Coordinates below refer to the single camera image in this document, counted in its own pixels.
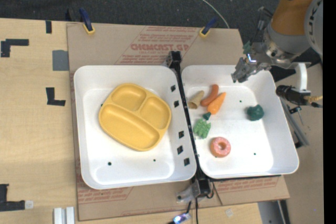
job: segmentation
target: yellow divided plate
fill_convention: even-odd
[[[154,148],[168,129],[170,107],[156,94],[132,83],[116,87],[99,111],[102,129],[137,151]]]

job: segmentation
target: black tape marking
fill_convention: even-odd
[[[52,31],[52,26],[51,26],[51,20],[47,20],[46,21],[46,33],[47,34],[51,34],[53,31]]]
[[[7,201],[7,187],[9,184],[0,184],[0,212],[25,209],[25,201]]]
[[[10,54],[10,45],[5,41],[1,41],[1,57],[9,57]]]
[[[1,41],[1,57],[10,57],[10,47],[11,46],[28,46],[29,39],[6,39]]]
[[[29,39],[6,39],[10,46],[28,46]]]
[[[55,100],[55,88],[47,87],[47,104],[65,106],[65,100]]]

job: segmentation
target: orange toy carrot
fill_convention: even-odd
[[[218,95],[218,91],[219,91],[219,86],[217,84],[213,84],[211,87],[211,92],[209,96],[201,101],[201,106],[207,106],[212,101],[214,101]]]
[[[212,101],[208,107],[207,111],[211,113],[211,115],[216,114],[220,107],[222,106],[224,99],[226,97],[226,92],[222,92],[214,101]]]

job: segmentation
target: pink toy donut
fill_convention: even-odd
[[[223,158],[231,151],[230,142],[224,137],[216,137],[211,140],[210,151],[215,157]]]

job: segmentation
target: white tray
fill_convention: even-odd
[[[283,112],[275,83],[268,71],[249,77],[244,83],[233,83],[234,66],[188,66],[182,72],[186,98],[204,90],[206,97],[212,84],[227,92],[220,111],[209,119],[211,129],[206,139],[195,136],[202,171],[214,179],[290,174],[299,165],[297,151]],[[249,106],[260,104],[265,115],[251,121]],[[191,124],[202,118],[206,108],[189,109]],[[211,138],[229,140],[231,153],[214,157],[209,150]]]
[[[100,127],[101,105],[122,83],[146,88],[171,108],[170,126],[152,150],[132,150]],[[74,84],[81,174],[88,186],[107,189],[176,182],[196,173],[179,86],[172,70],[163,66],[84,66],[75,72]]]

